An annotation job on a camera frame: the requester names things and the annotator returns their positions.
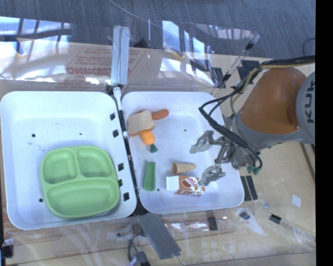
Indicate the green celery stick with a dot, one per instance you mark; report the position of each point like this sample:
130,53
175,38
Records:
149,176

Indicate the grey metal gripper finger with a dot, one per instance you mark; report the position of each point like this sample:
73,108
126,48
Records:
212,173
202,143

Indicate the tan bread slice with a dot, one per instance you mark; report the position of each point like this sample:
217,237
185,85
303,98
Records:
140,123

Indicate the white and orange carton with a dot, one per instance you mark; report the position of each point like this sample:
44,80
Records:
180,186

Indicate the orange sausage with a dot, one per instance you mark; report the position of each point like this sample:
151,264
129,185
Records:
161,113

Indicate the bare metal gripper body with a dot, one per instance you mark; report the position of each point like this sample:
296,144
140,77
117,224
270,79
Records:
238,155

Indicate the white plastic tray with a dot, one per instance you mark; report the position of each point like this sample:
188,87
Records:
58,112
177,115

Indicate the tan ice cream cone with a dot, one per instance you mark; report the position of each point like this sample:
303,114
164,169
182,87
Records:
181,168

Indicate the green divided plate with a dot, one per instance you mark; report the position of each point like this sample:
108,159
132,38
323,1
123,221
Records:
80,195

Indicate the orange carrot with green top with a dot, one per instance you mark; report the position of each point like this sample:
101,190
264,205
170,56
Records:
148,138

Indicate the brown cardboard board red print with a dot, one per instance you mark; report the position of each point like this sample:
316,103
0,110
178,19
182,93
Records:
80,65

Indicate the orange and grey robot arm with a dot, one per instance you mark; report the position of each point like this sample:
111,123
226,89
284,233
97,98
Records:
272,104

